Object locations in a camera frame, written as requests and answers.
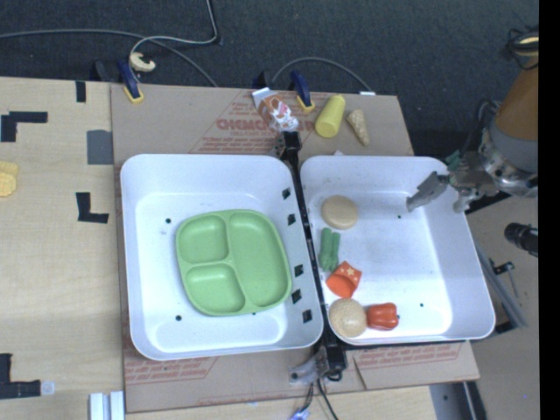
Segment beige ice cream cone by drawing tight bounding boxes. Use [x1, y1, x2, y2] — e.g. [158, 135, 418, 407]
[346, 108, 372, 148]

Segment yellow bottle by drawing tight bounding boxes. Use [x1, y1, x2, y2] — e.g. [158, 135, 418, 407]
[313, 94, 347, 140]

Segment green divided plate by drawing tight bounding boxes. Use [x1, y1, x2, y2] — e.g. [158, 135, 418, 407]
[175, 208, 293, 318]

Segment beige curved toy food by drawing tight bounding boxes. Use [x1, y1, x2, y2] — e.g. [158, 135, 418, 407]
[128, 51, 157, 74]

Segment orange fries packet with star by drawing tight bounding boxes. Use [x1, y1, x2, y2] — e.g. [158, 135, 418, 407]
[325, 260, 364, 300]

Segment yellow corn cob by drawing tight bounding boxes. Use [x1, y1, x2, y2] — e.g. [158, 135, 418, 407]
[0, 160, 20, 199]

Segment orange and white carton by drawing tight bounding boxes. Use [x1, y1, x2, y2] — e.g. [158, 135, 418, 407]
[251, 87, 300, 134]

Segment beige speckled bread roll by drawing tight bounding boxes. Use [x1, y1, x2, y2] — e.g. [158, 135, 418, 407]
[327, 297, 368, 340]

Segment black cylinder on white bracket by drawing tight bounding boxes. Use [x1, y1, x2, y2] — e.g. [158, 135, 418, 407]
[503, 221, 540, 258]

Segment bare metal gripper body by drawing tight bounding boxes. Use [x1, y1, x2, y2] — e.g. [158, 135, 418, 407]
[446, 150, 540, 200]

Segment white plastic tray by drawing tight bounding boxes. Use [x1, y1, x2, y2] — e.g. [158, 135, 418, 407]
[119, 153, 326, 361]
[299, 154, 497, 347]

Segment green toy beans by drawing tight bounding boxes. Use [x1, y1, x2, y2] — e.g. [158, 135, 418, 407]
[318, 227, 343, 273]

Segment brown cardboard board red print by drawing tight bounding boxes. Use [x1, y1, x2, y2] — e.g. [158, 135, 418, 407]
[108, 82, 481, 414]

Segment black block with thin wires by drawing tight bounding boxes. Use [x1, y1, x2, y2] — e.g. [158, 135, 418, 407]
[278, 129, 304, 162]
[320, 343, 349, 378]

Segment red bell pepper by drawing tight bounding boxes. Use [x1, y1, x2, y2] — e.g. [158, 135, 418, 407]
[365, 302, 401, 333]

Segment thin black rod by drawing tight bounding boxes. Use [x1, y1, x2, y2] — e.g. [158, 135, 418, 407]
[286, 146, 336, 350]

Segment beige round bun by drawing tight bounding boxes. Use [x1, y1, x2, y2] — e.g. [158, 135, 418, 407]
[319, 194, 360, 231]

